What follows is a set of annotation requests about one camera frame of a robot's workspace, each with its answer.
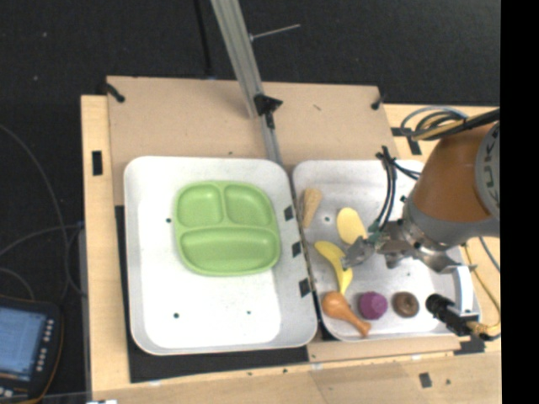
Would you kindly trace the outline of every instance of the device screen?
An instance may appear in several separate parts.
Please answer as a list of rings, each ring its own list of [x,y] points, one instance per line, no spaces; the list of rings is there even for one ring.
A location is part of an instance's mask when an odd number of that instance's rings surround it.
[[[0,372],[29,381],[46,315],[0,307]]]

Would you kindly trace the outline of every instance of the black clamp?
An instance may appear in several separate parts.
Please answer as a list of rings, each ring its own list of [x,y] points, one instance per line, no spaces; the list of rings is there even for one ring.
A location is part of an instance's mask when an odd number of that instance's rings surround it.
[[[257,94],[254,96],[254,105],[259,113],[259,116],[264,115],[266,117],[266,125],[270,129],[275,128],[275,122],[273,119],[273,112],[283,104],[282,100],[277,98],[271,98],[263,94]]]

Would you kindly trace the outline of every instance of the black floor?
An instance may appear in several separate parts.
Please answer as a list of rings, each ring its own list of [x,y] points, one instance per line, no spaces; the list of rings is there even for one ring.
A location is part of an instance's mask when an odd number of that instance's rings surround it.
[[[107,75],[232,79],[211,11],[199,0],[0,0],[0,253],[59,226],[35,155],[68,226],[83,221],[81,94]],[[248,30],[300,24],[254,41],[265,81],[374,84],[389,103],[499,105],[501,0],[240,0]],[[74,228],[68,228],[71,237]],[[66,282],[59,231],[0,255],[38,300]],[[71,250],[77,276],[77,247]],[[0,274],[0,293],[25,289]],[[52,393],[82,391],[81,300],[62,302],[66,345]]]

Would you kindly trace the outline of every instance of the yellow cable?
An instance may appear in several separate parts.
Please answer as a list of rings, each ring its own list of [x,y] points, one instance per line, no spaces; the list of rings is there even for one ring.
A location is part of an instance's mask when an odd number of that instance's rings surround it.
[[[468,250],[468,244],[467,243],[464,244],[464,251],[466,252],[466,257],[467,257],[468,263],[472,264],[472,257],[470,256],[470,252]],[[477,268],[475,268],[473,270],[473,273],[475,274],[475,276],[478,279],[479,283],[484,288],[485,292],[487,292],[488,297],[490,298],[490,300],[493,302],[494,306],[496,307],[496,311],[498,312],[498,321],[496,323],[494,323],[493,325],[485,325],[484,323],[479,323],[479,322],[469,322],[467,325],[468,325],[468,327],[470,327],[472,329],[473,333],[475,333],[477,335],[484,333],[484,334],[487,334],[489,336],[492,336],[494,334],[499,333],[499,330],[501,329],[501,324],[502,324],[501,306],[498,303],[498,301],[496,301],[496,298],[494,297],[492,291],[488,288],[488,286],[485,284],[485,282],[483,281],[483,279],[479,275]]]

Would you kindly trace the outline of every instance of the brown toy food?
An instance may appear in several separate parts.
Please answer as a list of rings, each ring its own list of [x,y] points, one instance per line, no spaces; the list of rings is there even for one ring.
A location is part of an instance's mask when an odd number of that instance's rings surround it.
[[[401,317],[414,317],[419,312],[418,299],[410,292],[397,292],[392,298],[392,305]]]

